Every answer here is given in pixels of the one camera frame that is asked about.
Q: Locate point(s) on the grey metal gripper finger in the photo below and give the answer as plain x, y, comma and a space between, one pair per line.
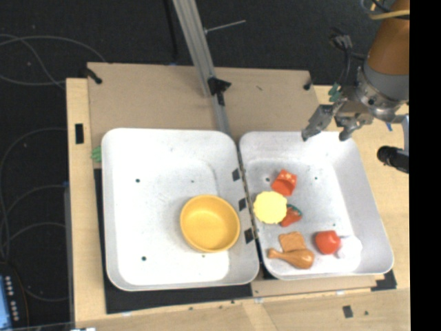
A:
348, 129
318, 117

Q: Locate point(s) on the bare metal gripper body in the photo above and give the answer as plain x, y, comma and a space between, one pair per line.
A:
365, 103

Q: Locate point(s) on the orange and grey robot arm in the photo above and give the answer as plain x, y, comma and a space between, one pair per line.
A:
391, 47

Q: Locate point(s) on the white plastic tray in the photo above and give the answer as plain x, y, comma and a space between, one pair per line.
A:
330, 198
155, 191

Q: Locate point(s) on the yellow round biscuit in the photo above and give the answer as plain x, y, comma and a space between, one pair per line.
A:
270, 207

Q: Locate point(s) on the orange carrot with green top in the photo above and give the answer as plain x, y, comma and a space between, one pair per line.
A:
292, 216

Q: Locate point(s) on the red tomato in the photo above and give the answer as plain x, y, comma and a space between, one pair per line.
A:
327, 242

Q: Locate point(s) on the white crumpled lump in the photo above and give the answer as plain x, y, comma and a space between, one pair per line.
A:
350, 247

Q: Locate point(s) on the brown bread slice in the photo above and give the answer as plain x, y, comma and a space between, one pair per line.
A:
292, 240

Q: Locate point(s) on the brown chicken drumstick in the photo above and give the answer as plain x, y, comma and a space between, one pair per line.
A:
299, 257

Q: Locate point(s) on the yellow bowl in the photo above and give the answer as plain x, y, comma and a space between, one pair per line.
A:
210, 223

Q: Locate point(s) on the brown cardboard board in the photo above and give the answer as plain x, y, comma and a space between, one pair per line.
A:
155, 95

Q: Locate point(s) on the black cylinder on white bracket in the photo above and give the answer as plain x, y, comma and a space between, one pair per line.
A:
394, 157

